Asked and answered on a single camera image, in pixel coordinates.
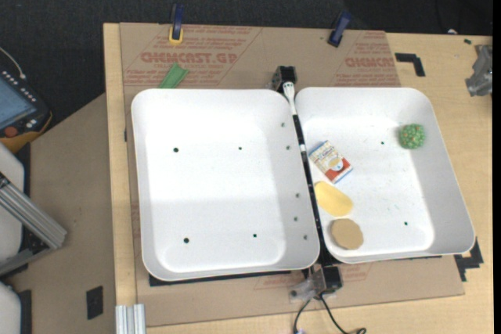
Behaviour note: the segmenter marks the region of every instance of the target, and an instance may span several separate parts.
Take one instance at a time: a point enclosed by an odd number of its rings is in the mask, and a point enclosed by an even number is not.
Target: green round object
[[[402,148],[415,149],[424,144],[424,128],[419,124],[408,124],[400,128]]]

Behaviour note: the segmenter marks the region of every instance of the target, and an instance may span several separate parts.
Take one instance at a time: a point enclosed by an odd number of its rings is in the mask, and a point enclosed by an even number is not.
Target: wire
[[[24,75],[19,63],[2,46],[0,46],[0,52],[3,52],[3,54],[9,57],[10,61],[14,63],[14,66],[16,66],[16,68],[19,70],[19,78],[26,80],[26,75]]]
[[[299,320],[299,316],[301,315],[301,312],[308,306],[308,304],[311,302],[312,299],[315,299],[315,300],[321,300],[322,303],[323,303],[323,306],[326,308],[326,311],[327,313],[329,314],[329,317],[330,317],[330,320],[332,320],[332,322],[336,325],[337,329],[341,332],[341,334],[348,334],[347,332],[345,332],[338,324],[337,324],[337,321],[336,319],[334,318],[334,316],[332,315],[331,311],[330,311],[330,308],[329,308],[329,305],[327,305],[327,302],[326,300],[323,299],[323,294],[324,293],[320,293],[318,296],[314,296],[312,298],[310,298],[309,300],[307,300],[303,306],[301,307],[301,309],[298,311],[297,315],[296,315],[296,318],[294,319],[294,327],[293,327],[293,333],[294,334],[298,334],[298,330],[297,330],[297,321]],[[361,328],[359,330],[357,330],[356,334],[366,334],[367,333],[367,329],[364,327],[364,328]]]

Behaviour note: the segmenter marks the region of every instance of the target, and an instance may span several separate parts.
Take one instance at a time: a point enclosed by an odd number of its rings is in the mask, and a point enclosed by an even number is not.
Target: small box
[[[310,153],[312,162],[333,183],[341,180],[353,167],[329,141],[325,141]]]

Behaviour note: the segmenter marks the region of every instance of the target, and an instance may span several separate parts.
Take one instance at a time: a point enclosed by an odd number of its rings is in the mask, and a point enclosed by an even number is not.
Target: tray
[[[132,102],[142,258],[164,281],[302,269],[319,239],[284,97],[147,89]]]
[[[329,140],[353,166],[336,188],[354,206],[357,250],[330,236],[334,220],[319,207],[323,236],[339,261],[359,263],[465,253],[474,230],[429,99],[412,88],[305,88],[296,97],[308,149]],[[421,124],[418,149],[398,140],[405,124]],[[329,180],[310,161],[313,183]]]

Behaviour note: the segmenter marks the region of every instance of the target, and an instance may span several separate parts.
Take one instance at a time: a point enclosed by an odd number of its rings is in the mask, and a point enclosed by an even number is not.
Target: wooden table
[[[388,34],[392,52],[417,54],[426,77],[416,76],[412,64],[396,63],[403,87],[422,91],[433,103],[446,148],[480,244],[484,263],[467,271],[464,296],[385,303],[336,309],[345,330],[366,327],[370,334],[389,332],[494,332],[492,256],[492,97],[471,97],[465,78],[473,73],[475,45],[491,45],[492,37]],[[468,38],[471,45],[464,42]],[[110,145],[116,300],[137,303],[128,158],[124,142],[120,28],[105,23],[103,39]],[[148,333],[277,333],[292,332],[294,314],[209,321],[148,329]],[[309,311],[300,326],[308,334],[336,332],[325,311]]]

